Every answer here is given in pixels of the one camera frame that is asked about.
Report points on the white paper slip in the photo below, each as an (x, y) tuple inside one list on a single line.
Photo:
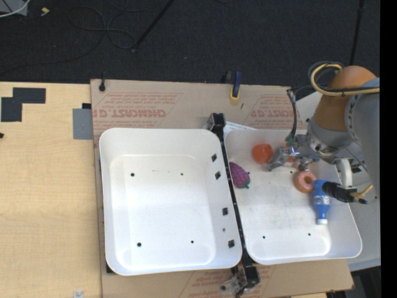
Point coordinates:
[(239, 126)]

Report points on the black cylinder on white bracket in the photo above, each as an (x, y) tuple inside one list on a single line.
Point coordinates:
[(336, 192)]

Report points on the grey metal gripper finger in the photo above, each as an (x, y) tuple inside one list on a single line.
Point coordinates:
[(279, 157), (304, 165)]

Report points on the blue bottle with white cap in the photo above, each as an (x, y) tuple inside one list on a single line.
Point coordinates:
[(321, 205)]

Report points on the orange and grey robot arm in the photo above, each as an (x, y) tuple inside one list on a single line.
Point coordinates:
[(356, 120)]

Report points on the orange rounded toy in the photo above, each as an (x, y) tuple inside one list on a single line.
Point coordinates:
[(262, 153)]

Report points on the thin black rod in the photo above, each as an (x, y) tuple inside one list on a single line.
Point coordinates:
[(234, 197)]

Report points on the brown cardboard board red print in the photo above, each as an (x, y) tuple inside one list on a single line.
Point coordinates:
[(173, 107)]

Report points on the white plastic tray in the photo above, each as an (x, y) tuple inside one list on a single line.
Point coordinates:
[(285, 216), (167, 203)]

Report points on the purple grapes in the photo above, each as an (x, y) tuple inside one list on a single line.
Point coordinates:
[(239, 175)]

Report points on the pink doughnut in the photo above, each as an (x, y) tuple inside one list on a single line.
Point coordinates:
[(302, 185)]

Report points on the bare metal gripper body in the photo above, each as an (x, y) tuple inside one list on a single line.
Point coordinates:
[(305, 149)]

